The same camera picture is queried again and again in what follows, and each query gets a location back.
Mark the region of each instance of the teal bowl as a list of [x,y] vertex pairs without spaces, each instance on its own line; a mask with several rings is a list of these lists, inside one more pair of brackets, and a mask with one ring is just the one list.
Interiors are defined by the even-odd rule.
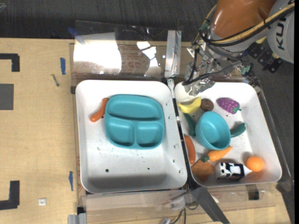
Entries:
[[203,113],[195,126],[199,143],[209,150],[223,150],[230,144],[231,133],[225,119],[213,112]]

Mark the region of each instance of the orange sausage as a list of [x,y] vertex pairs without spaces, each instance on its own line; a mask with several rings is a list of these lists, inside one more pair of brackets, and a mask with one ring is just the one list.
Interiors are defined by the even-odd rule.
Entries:
[[100,118],[103,117],[108,100],[109,100],[108,98],[103,98],[102,99],[102,104],[101,104],[100,109],[90,117],[91,122],[96,122]]
[[195,158],[196,158],[195,147],[194,147],[193,142],[189,136],[184,135],[184,138],[185,138],[185,144],[187,147],[189,163],[193,164],[193,163],[195,163]]

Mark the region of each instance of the teal divided plate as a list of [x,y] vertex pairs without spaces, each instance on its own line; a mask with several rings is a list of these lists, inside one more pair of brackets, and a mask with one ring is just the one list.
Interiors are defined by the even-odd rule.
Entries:
[[165,124],[161,105],[138,95],[114,95],[105,109],[108,140],[118,147],[149,149],[164,139]]

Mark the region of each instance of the orange carrot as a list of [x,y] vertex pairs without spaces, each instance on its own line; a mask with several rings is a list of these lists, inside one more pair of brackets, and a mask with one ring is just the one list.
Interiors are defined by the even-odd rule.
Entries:
[[192,139],[188,135],[184,135],[184,138],[185,138],[185,144],[186,144],[186,147],[187,147],[189,163],[193,164],[195,162],[195,158],[196,158],[196,152],[195,152],[194,144],[192,142]]
[[103,117],[103,115],[105,113],[105,107],[106,107],[106,104],[107,104],[108,100],[109,100],[108,98],[103,98],[102,99],[102,104],[101,104],[100,109],[90,117],[91,122],[96,122],[100,118]]
[[192,165],[191,171],[199,178],[199,180],[204,182],[211,174],[213,174],[215,168],[210,162],[203,162],[199,159],[194,165]]
[[223,150],[212,150],[207,154],[207,156],[202,157],[202,160],[210,160],[211,162],[217,161],[221,159],[224,155],[226,155],[230,150],[232,150],[232,148],[232,146],[228,146],[226,149]]

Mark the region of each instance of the wooden table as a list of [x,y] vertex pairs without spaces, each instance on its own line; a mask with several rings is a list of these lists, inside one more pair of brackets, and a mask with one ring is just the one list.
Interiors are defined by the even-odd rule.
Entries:
[[[0,200],[7,200],[10,181],[20,181],[20,205],[0,210],[1,223],[67,223],[77,213],[78,184],[71,95],[70,45],[73,40],[0,39],[0,53],[17,53],[20,72],[0,60],[0,84],[14,84],[14,109],[0,110]],[[66,61],[66,74],[60,67]],[[55,75],[59,86],[52,78]],[[69,174],[73,175],[73,190]],[[47,204],[39,206],[39,198]],[[289,223],[284,201],[275,205],[225,211],[231,223]],[[134,222],[154,224],[161,219]],[[207,214],[188,215],[187,223],[208,223]]]

